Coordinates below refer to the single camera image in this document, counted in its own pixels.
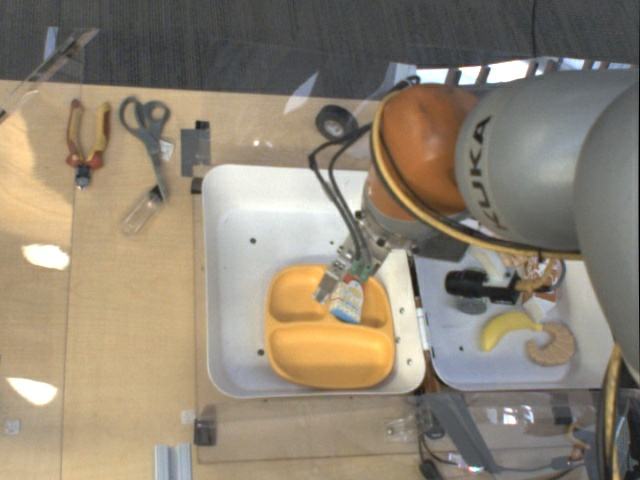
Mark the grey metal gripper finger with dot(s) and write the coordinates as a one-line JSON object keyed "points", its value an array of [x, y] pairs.
{"points": [[326, 285]]}

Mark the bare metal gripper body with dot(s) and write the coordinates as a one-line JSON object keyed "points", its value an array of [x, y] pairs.
{"points": [[390, 242]]}

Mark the small white printed carton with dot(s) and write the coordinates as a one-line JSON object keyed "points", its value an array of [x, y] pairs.
{"points": [[347, 302]]}

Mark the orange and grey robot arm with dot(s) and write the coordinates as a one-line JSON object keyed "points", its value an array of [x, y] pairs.
{"points": [[525, 158]]}

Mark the orange divided plate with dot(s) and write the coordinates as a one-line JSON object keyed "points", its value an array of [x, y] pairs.
{"points": [[325, 353]]}

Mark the white plastic tray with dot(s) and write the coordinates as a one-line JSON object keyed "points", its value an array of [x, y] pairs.
{"points": [[240, 278], [465, 363]]}

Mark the thin black and white rod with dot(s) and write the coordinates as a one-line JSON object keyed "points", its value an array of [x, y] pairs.
{"points": [[423, 324]]}

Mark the black tape roll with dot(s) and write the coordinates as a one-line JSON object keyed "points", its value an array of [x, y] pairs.
{"points": [[336, 120]]}

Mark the yellow banana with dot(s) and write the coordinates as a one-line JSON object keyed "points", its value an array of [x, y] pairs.
{"points": [[502, 329]]}

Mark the brown and white packet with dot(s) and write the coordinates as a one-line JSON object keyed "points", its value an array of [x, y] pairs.
{"points": [[542, 269]]}

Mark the white cube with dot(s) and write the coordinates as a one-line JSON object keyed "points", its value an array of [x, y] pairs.
{"points": [[538, 310]]}

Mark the clear plastic bottle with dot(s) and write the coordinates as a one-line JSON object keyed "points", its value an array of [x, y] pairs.
{"points": [[140, 213]]}

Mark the beige croissant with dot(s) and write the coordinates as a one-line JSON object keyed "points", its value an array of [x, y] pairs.
{"points": [[560, 348]]}

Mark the grey scissors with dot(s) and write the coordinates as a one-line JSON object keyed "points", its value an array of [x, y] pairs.
{"points": [[150, 140]]}

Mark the red and yellow pliers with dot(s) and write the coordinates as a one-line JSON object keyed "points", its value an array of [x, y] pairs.
{"points": [[97, 143]]}

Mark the black cylinder on white bracket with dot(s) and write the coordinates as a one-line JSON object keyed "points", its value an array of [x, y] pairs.
{"points": [[465, 284]]}

